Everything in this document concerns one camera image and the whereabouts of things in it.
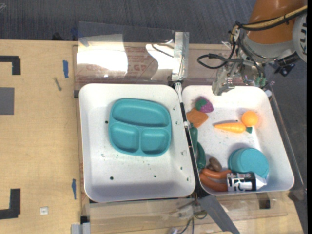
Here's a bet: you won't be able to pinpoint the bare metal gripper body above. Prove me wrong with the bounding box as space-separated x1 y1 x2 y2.
231 56 267 87

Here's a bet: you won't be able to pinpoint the purple grapes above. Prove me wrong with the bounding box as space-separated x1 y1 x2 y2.
195 96 215 114

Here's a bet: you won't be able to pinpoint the orange biscuit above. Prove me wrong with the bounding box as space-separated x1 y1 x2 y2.
186 107 210 129

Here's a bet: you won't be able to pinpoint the orange ball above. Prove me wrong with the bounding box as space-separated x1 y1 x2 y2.
241 110 259 128

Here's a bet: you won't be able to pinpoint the orange carrot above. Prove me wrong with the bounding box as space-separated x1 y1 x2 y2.
214 122 254 135

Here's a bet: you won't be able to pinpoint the white plastic tray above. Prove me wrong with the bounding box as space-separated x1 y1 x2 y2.
181 85 295 196
78 83 196 203

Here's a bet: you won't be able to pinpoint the green toy vegetable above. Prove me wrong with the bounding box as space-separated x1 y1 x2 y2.
189 126 207 170

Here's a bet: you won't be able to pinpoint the brown mushroom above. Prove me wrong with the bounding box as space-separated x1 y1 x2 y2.
206 156 223 173

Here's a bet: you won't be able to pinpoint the teal bowl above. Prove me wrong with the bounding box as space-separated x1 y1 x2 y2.
227 147 270 180

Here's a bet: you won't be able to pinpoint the orange sausage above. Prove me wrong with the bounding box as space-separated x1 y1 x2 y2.
202 168 232 180
199 173 229 193

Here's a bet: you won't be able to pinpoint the teal divided plate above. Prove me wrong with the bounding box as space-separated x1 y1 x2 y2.
108 98 173 158

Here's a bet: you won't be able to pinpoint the black and white carton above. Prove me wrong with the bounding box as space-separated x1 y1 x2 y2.
226 172 268 193

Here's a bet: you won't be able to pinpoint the black cylinder on white bracket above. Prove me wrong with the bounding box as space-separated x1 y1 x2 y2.
270 53 301 77

